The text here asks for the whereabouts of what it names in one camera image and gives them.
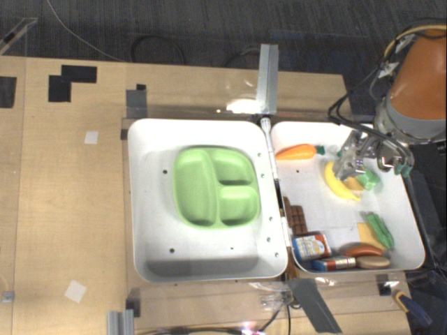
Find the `dark floor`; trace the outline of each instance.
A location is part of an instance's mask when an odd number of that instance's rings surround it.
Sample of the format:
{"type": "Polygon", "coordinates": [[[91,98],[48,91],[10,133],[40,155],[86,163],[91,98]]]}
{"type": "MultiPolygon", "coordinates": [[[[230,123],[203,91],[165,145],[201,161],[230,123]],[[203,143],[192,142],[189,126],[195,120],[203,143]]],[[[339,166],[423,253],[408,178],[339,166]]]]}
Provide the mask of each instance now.
{"type": "MultiPolygon", "coordinates": [[[[117,59],[129,61],[132,42],[146,34],[171,38],[192,66],[222,66],[247,46],[277,43],[280,70],[341,73],[348,88],[369,72],[402,28],[422,17],[445,18],[447,8],[447,0],[50,1],[70,29],[117,59]]],[[[67,33],[45,0],[0,0],[0,36],[23,17],[37,17],[38,24],[27,43],[23,40],[8,54],[109,60],[67,33]]],[[[159,39],[143,41],[135,57],[141,62],[180,61],[174,47],[159,39]]],[[[235,59],[229,66],[257,68],[257,57],[235,59]]],[[[353,110],[373,113],[365,91],[359,97],[351,100],[353,110]]],[[[418,149],[416,154],[445,230],[446,159],[433,148],[418,149]]],[[[430,298],[420,301],[430,307],[430,298]]],[[[433,314],[441,316],[445,329],[445,302],[442,309],[436,305],[433,314]]]]}

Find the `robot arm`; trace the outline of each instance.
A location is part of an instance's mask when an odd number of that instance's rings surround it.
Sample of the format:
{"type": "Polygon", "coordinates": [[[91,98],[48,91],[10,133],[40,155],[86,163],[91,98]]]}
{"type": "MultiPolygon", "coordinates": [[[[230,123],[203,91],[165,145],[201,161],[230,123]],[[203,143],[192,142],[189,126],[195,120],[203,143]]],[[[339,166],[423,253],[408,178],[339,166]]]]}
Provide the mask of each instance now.
{"type": "Polygon", "coordinates": [[[446,139],[446,25],[418,27],[396,37],[387,47],[385,62],[374,81],[388,65],[390,55],[399,52],[416,34],[419,37],[411,46],[391,90],[376,107],[374,129],[340,116],[339,105],[339,118],[332,117],[337,103],[329,109],[330,120],[354,129],[334,163],[333,171],[338,179],[364,173],[364,158],[375,158],[381,170],[394,169],[395,174],[407,177],[414,163],[409,145],[446,139]]]}

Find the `wooden table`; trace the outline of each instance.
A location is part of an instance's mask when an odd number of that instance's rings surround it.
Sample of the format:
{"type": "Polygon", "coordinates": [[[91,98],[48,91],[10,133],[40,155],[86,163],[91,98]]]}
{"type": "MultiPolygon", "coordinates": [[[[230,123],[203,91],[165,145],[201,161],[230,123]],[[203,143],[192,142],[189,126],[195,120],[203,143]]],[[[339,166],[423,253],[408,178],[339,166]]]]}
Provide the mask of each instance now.
{"type": "MultiPolygon", "coordinates": [[[[145,84],[149,109],[224,111],[229,100],[255,92],[257,72],[0,57],[0,76],[17,78],[14,108],[0,108],[0,290],[15,292],[12,303],[0,304],[0,334],[105,334],[107,312],[123,311],[128,295],[120,140],[126,90],[145,84]],[[96,66],[97,82],[72,83],[71,103],[49,103],[48,76],[61,75],[63,64],[96,66]],[[97,144],[85,144],[87,131],[98,132],[97,144]],[[65,296],[71,281],[86,287],[79,303],[65,296]]],[[[321,117],[344,92],[338,75],[280,73],[278,109],[283,117],[321,117]]],[[[374,276],[331,279],[339,286],[321,292],[345,334],[410,334],[405,314],[378,295],[374,276]]],[[[408,292],[403,273],[391,279],[408,292]]],[[[249,299],[246,289],[233,299],[249,299]]],[[[258,315],[247,320],[270,317],[252,308],[258,315]]],[[[212,309],[213,325],[219,311],[212,309]]],[[[170,326],[191,312],[157,317],[170,326]]],[[[303,311],[292,316],[292,334],[314,334],[303,311]]],[[[281,313],[268,333],[286,328],[281,313]]]]}

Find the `banana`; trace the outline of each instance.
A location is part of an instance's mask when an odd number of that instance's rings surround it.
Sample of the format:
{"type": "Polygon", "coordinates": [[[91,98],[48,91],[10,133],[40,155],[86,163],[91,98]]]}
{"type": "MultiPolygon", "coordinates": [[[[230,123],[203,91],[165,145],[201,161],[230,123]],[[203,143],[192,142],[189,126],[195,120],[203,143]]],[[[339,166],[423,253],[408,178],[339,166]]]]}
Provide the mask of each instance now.
{"type": "Polygon", "coordinates": [[[332,190],[332,192],[341,197],[346,198],[350,200],[360,201],[360,198],[352,193],[349,188],[346,187],[345,184],[343,184],[342,181],[338,180],[334,172],[332,171],[332,167],[334,165],[333,161],[330,161],[326,164],[324,168],[324,177],[326,179],[326,183],[328,184],[329,188],[332,190]]]}

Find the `green plate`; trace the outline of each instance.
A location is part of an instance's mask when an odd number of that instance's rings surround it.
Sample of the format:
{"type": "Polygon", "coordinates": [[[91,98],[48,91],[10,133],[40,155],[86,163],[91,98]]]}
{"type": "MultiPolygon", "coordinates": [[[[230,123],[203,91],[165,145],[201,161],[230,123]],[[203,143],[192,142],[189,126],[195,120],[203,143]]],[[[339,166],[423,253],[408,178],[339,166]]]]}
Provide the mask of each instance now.
{"type": "Polygon", "coordinates": [[[192,147],[174,162],[174,199],[189,225],[229,228],[254,221],[261,210],[251,161],[222,147],[192,147]]]}

